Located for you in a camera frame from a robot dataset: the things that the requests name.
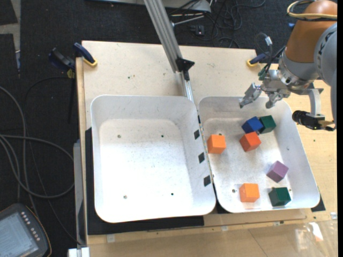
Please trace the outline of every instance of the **black floor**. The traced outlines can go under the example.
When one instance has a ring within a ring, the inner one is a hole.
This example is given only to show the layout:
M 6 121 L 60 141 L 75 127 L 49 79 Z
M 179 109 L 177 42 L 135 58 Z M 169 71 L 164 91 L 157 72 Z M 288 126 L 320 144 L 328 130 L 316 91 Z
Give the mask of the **black floor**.
M 295 20 L 286 16 L 286 9 L 297 0 L 226 0 L 225 5 L 223 1 L 218 0 L 209 17 L 176 26 L 178 43 L 256 49 L 254 38 L 259 32 L 271 37 L 275 51 L 287 43 L 292 32 L 289 23 Z M 180 20 L 182 17 L 172 18 L 173 22 Z M 204 26 L 204 36 L 194 36 L 190 31 L 190 26 L 198 24 Z M 68 122 L 71 80 L 49 62 L 48 54 L 52 48 L 74 57 L 72 45 L 81 40 L 159 43 L 145 6 L 84 0 L 21 0 L 20 37 L 18 72 L 13 38 L 0 35 L 0 86 L 8 90 L 24 109 L 30 136 L 56 143 L 70 154 L 79 138 L 77 103 L 74 99 Z M 1 134 L 22 135 L 20 113 L 3 92 L 0 92 L 0 105 Z M 22 165 L 23 142 L 13 139 L 10 142 Z M 39 176 L 48 195 L 59 194 L 72 184 L 73 163 L 60 150 L 37 142 L 27 142 L 26 150 L 29 186 L 33 191 L 44 193 Z M 17 182 L 2 148 L 0 188 L 2 210 L 17 201 Z M 75 238 L 73 194 L 71 191 L 50 203 Z M 32 207 L 23 190 L 19 200 Z M 68 248 L 77 246 L 76 242 L 62 229 L 47 200 L 35 197 L 33 200 L 51 240 L 53 256 L 66 256 Z

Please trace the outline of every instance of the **black bracket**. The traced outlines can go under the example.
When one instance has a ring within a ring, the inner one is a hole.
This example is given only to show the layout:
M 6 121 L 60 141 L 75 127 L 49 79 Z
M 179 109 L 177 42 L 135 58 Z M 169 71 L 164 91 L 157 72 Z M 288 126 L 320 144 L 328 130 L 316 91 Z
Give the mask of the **black bracket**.
M 186 81 L 189 81 L 189 73 L 188 70 L 194 66 L 194 62 L 186 60 L 186 59 L 182 59 L 182 58 L 178 58 L 176 59 L 176 65 L 177 68 L 180 72 L 183 72 L 183 76 L 185 78 Z

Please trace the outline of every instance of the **gray screen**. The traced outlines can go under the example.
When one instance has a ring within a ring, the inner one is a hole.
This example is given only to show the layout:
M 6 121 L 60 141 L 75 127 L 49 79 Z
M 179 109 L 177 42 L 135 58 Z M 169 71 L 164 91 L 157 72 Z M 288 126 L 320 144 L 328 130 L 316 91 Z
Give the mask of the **gray screen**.
M 18 212 L 0 221 L 0 257 L 26 256 L 36 250 L 37 244 Z

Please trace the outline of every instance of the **cube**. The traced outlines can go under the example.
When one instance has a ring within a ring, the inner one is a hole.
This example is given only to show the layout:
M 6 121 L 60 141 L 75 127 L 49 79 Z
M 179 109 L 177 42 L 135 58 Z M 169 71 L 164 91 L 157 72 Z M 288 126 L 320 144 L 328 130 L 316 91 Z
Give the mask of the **cube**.
M 286 165 L 282 164 L 280 161 L 276 161 L 269 168 L 267 176 L 278 183 L 284 179 L 287 171 L 288 167 Z
M 243 137 L 240 139 L 240 143 L 244 151 L 249 152 L 253 149 L 256 149 L 262 142 L 257 133 L 254 131 L 243 135 Z
M 269 193 L 270 202 L 273 207 L 285 206 L 290 202 L 290 195 L 286 187 L 273 187 Z
M 244 183 L 240 187 L 241 202 L 256 202 L 259 198 L 258 184 Z
M 277 125 L 274 121 L 273 116 L 267 115 L 258 118 L 261 124 L 263 125 L 262 128 L 259 129 L 259 133 L 268 133 L 271 132 Z
M 259 131 L 262 128 L 263 128 L 263 125 L 256 116 L 245 121 L 245 123 L 242 125 L 242 129 L 244 130 L 245 133 Z
M 208 153 L 221 154 L 226 149 L 225 136 L 212 134 L 207 140 Z

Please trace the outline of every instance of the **orange cube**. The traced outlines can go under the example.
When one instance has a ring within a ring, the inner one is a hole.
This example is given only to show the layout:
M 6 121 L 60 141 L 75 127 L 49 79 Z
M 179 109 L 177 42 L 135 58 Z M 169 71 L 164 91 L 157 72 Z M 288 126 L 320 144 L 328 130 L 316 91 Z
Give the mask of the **orange cube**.
M 244 183 L 240 187 L 241 202 L 253 203 L 259 198 L 258 184 Z
M 240 139 L 240 143 L 245 152 L 250 150 L 256 149 L 259 145 L 261 145 L 261 140 L 259 139 L 256 131 L 246 133 Z
M 208 153 L 221 154 L 226 149 L 224 135 L 211 135 L 207 140 Z

